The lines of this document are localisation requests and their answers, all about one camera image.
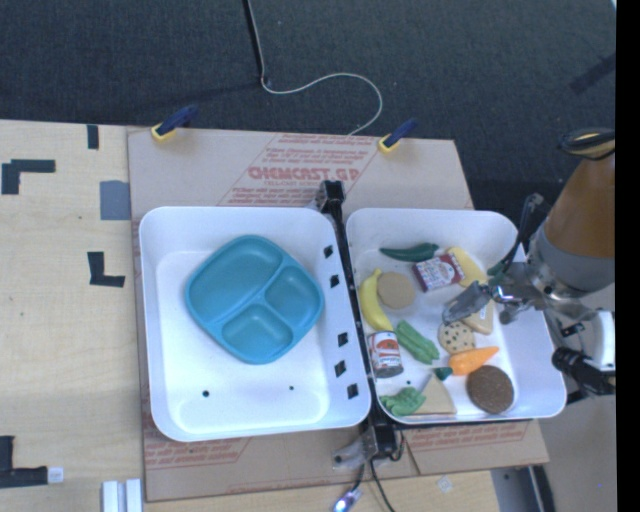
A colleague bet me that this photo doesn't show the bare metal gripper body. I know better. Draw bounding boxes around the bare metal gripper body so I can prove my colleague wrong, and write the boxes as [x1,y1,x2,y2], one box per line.
[490,260,569,324]

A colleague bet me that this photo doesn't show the pale yellow cheese wedge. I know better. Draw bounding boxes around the pale yellow cheese wedge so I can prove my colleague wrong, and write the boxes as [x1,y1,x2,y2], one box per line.
[461,298,496,336]

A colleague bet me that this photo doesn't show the chocolate chip cookie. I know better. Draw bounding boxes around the chocolate chip cookie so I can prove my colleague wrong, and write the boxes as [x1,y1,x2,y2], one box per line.
[437,320,477,356]

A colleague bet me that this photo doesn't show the yellow corn cob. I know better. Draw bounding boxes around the yellow corn cob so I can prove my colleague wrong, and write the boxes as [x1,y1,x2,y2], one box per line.
[445,245,489,288]

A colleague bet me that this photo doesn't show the red and white packet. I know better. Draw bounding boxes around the red and white packet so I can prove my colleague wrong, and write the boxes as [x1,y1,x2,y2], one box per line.
[411,252,467,294]

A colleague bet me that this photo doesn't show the orange carrot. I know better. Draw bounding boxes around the orange carrot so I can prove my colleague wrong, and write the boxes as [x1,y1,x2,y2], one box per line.
[432,345,501,383]

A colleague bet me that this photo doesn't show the green beans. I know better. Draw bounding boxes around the green beans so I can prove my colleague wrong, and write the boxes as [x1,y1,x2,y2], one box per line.
[395,319,442,366]

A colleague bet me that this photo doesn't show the tan round biscuit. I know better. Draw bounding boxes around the tan round biscuit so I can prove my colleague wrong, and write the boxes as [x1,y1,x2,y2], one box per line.
[376,271,417,311]

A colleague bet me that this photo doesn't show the white plastic tray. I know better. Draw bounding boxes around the white plastic tray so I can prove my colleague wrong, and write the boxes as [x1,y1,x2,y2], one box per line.
[138,205,373,444]
[344,207,569,426]

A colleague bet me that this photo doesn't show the green chili pepper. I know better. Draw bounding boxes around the green chili pepper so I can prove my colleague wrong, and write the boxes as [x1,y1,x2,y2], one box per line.
[378,242,441,263]

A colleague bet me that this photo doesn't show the red and white can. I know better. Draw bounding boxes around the red and white can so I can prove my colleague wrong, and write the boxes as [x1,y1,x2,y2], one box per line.
[366,330,405,380]

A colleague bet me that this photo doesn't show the brown round patty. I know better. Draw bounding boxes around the brown round patty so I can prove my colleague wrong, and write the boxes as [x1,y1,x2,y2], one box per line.
[465,364,516,416]

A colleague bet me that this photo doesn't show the yellow banana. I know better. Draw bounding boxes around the yellow banana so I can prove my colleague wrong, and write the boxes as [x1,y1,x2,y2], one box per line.
[358,268,396,333]

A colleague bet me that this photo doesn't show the tan sandwich wedge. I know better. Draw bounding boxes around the tan sandwich wedge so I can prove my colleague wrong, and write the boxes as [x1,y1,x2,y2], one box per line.
[408,372,459,417]

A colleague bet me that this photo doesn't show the green lettuce leaf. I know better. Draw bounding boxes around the green lettuce leaf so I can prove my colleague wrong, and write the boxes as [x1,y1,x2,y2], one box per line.
[378,386,428,418]

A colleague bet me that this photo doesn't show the thin black rod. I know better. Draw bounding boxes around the thin black rod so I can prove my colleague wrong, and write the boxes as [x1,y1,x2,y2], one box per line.
[330,207,387,436]

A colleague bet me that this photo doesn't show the blue divided plate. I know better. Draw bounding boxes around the blue divided plate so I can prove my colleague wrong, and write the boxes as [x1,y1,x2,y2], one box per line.
[184,234,326,366]

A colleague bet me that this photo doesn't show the brown cardboard board red print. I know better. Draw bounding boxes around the brown cardboard board red print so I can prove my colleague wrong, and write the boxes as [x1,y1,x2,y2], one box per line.
[126,126,551,503]

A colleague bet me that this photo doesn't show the black cylinder on white bracket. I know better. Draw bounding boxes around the black cylinder on white bracket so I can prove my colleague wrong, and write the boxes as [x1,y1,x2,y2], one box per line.
[551,309,617,397]

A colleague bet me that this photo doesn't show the black block with thin wires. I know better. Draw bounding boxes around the black block with thin wires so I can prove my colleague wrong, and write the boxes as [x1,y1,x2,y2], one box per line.
[368,420,402,460]
[317,179,347,215]

